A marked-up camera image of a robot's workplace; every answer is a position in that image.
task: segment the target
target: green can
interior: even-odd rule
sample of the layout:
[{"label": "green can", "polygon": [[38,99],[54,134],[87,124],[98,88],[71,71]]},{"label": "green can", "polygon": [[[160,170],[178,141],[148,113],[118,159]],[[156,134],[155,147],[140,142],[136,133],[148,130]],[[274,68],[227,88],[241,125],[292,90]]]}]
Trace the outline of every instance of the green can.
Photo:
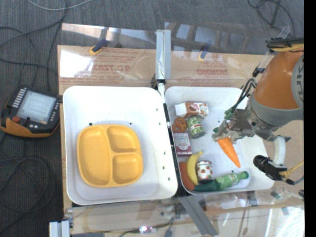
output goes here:
[{"label": "green can", "polygon": [[191,137],[193,139],[200,138],[206,134],[199,116],[194,116],[194,117],[189,118],[187,120],[187,125],[190,130]]}]

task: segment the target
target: orange button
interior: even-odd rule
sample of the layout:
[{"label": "orange button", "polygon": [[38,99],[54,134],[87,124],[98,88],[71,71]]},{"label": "orange button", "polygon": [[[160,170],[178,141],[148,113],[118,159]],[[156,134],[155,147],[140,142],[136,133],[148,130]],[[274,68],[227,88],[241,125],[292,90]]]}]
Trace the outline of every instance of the orange button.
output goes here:
[{"label": "orange button", "polygon": [[15,122],[15,123],[18,123],[18,122],[20,122],[20,117],[18,117],[18,116],[13,116],[13,117],[12,117],[12,121]]}]

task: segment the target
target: carrot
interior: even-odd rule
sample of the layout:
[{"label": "carrot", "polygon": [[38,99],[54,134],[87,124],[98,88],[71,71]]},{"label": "carrot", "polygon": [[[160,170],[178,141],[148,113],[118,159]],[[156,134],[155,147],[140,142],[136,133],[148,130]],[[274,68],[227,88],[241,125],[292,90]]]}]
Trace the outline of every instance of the carrot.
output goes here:
[{"label": "carrot", "polygon": [[233,147],[233,143],[230,140],[229,137],[223,138],[223,139],[219,139],[218,144],[221,146],[222,150],[224,151],[224,153],[229,157],[229,159],[231,159],[231,161],[233,163],[235,163],[235,165],[240,168],[240,162],[237,156],[237,153],[235,151],[235,148]]},{"label": "carrot", "polygon": [[179,162],[179,168],[180,168],[181,180],[184,187],[187,188],[189,191],[193,191],[194,184],[190,181],[187,175],[187,164],[184,161],[181,161]]}]

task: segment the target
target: banana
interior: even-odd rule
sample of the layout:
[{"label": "banana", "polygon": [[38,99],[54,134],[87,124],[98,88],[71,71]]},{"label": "banana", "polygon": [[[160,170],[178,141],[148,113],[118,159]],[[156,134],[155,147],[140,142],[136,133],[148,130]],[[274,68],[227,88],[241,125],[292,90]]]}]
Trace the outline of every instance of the banana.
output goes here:
[{"label": "banana", "polygon": [[194,185],[198,185],[198,175],[196,172],[196,164],[197,164],[199,156],[202,154],[203,154],[203,152],[200,151],[197,154],[190,155],[188,160],[187,160],[187,175],[188,175],[188,178],[190,179],[190,181]]}]

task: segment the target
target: white tray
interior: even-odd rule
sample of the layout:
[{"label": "white tray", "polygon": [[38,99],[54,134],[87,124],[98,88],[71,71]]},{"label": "white tray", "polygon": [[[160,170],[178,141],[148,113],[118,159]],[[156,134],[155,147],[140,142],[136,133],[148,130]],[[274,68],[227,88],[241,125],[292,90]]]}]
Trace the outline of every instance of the white tray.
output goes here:
[{"label": "white tray", "polygon": [[[241,90],[238,88],[224,87],[170,87],[166,91],[165,97],[171,124],[177,118],[174,108],[175,104],[186,101],[206,102],[208,104],[209,114],[205,119],[202,119],[202,125],[206,134],[197,139],[190,138],[190,143],[193,153],[203,151],[203,155],[198,160],[210,160],[212,162],[214,178],[229,174],[232,171],[237,173],[246,170],[249,173],[248,179],[241,180],[236,186],[226,188],[223,191],[208,193],[187,190],[188,193],[201,195],[264,190],[269,189],[273,185],[274,181],[253,164],[253,159],[256,155],[267,156],[261,138],[258,136],[252,138],[245,137],[237,140],[236,144],[234,144],[241,164],[240,168],[236,167],[225,155],[218,143],[212,140],[213,129],[221,124],[224,120],[224,111],[236,103],[240,94]],[[246,103],[247,99],[244,99],[238,108],[244,109]],[[187,157],[178,157],[178,162],[186,160]]]},{"label": "white tray", "polygon": [[[169,134],[157,91],[147,87],[73,86],[63,95],[66,180],[69,198],[79,205],[172,197],[178,187]],[[79,173],[77,137],[92,124],[116,123],[138,135],[143,174],[135,183],[111,188],[86,184]]]}]

